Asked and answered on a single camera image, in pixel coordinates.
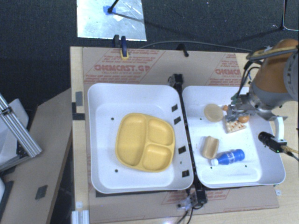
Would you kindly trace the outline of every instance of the black connector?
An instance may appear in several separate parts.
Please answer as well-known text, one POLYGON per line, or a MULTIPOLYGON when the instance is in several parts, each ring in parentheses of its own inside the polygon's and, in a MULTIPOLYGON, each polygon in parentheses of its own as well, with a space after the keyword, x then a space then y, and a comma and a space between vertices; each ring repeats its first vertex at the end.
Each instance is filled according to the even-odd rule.
POLYGON ((281 146, 285 146, 286 142, 277 142, 274 139, 274 136, 270 133, 261 132, 258 135, 258 139, 266 146, 268 146, 275 153, 283 153, 284 150, 281 146))

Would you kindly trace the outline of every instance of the silver square panel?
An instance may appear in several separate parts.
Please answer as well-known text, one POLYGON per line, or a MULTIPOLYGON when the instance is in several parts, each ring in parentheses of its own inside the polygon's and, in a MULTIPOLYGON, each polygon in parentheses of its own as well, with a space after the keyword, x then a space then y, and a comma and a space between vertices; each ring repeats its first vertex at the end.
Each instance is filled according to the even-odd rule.
POLYGON ((77 0, 78 37, 146 41, 141 0, 119 0, 113 14, 107 9, 115 0, 77 0))

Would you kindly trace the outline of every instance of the white bottle cap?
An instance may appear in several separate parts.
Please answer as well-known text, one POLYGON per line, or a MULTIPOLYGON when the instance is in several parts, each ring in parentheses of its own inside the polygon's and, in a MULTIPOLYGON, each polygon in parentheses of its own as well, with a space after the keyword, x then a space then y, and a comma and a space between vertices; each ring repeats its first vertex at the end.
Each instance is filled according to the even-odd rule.
POLYGON ((212 166, 217 166, 219 164, 218 159, 211 160, 212 166))

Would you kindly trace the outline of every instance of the yellow divided plate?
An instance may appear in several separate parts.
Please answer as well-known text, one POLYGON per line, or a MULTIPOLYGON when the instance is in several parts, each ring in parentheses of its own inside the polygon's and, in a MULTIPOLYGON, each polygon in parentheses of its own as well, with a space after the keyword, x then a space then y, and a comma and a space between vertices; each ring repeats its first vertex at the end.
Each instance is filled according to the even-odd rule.
POLYGON ((148 172, 161 172, 171 164, 175 136, 170 124, 141 114, 126 115, 118 129, 115 153, 124 165, 148 172))

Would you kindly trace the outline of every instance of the blue bottle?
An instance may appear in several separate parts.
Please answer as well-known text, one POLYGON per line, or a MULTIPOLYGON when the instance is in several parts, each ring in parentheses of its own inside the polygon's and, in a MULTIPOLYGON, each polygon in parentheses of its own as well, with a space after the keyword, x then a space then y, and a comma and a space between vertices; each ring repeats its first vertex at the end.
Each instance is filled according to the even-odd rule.
POLYGON ((212 159, 211 163, 213 166, 218 164, 228 165, 233 162, 242 161, 245 158, 245 153, 241 149, 236 149, 235 151, 225 152, 219 158, 212 159))

